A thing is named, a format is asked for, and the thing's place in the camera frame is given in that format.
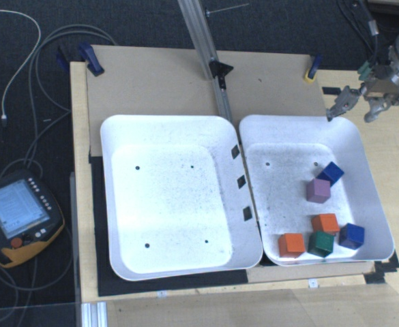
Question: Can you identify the blue cube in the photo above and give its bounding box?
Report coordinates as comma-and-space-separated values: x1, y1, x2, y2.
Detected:
338, 222, 366, 251
316, 161, 345, 187

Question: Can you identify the purple cube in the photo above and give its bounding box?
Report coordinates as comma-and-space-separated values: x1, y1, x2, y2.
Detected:
305, 178, 332, 204

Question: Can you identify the white plastic tray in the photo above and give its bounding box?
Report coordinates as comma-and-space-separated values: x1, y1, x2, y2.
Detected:
238, 114, 396, 267
99, 114, 265, 282

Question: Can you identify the green cube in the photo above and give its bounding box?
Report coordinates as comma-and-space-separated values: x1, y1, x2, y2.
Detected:
307, 230, 336, 259

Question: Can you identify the orange cube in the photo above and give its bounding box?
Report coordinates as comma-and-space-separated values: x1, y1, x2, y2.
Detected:
310, 213, 341, 236
277, 232, 306, 260

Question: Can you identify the brown cardboard board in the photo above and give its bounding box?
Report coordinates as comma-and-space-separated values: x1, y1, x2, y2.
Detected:
85, 44, 328, 157

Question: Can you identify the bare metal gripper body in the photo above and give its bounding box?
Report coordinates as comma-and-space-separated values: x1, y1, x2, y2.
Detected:
361, 56, 399, 98

